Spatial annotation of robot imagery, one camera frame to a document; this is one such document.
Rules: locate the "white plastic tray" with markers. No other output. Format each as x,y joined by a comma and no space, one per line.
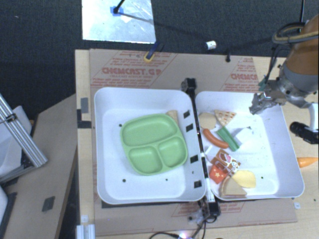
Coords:
271,163
112,158

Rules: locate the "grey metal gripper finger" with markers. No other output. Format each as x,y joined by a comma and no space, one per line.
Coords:
268,105
256,104

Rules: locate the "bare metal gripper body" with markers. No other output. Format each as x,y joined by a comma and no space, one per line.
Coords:
286,93

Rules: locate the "white carton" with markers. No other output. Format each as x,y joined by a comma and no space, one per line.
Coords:
245,136

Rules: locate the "thin black and white rod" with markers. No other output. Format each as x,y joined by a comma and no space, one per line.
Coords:
198,131

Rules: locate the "orange sausage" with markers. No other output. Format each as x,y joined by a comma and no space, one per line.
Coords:
214,138

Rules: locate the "brown printed packet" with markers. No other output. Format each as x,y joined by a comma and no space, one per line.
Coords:
224,159

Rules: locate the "tan bread crust piece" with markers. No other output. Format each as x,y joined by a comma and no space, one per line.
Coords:
173,115

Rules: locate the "yellow pizza slice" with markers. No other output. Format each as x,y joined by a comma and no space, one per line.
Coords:
224,117

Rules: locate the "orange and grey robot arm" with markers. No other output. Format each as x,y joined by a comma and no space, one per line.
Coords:
302,58

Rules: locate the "brown cardboard board, red print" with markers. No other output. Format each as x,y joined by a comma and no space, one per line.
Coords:
164,71

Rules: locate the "black cylinder on white bracket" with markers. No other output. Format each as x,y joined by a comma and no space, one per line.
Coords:
302,131

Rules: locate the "green divided plate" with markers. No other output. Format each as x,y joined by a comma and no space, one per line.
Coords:
149,146

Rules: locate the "yellow lemon-shaped piece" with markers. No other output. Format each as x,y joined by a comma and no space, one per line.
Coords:
245,179

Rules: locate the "round tan biscuit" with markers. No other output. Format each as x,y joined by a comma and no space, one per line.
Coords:
207,121

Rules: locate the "green celery stick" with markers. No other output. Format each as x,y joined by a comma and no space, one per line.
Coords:
228,138

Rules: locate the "tan bread slice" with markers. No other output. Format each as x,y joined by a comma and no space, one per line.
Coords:
233,189

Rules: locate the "orange carrot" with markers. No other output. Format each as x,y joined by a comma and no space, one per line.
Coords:
306,162

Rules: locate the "orange cube with star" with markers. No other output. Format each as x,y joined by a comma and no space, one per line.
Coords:
216,174

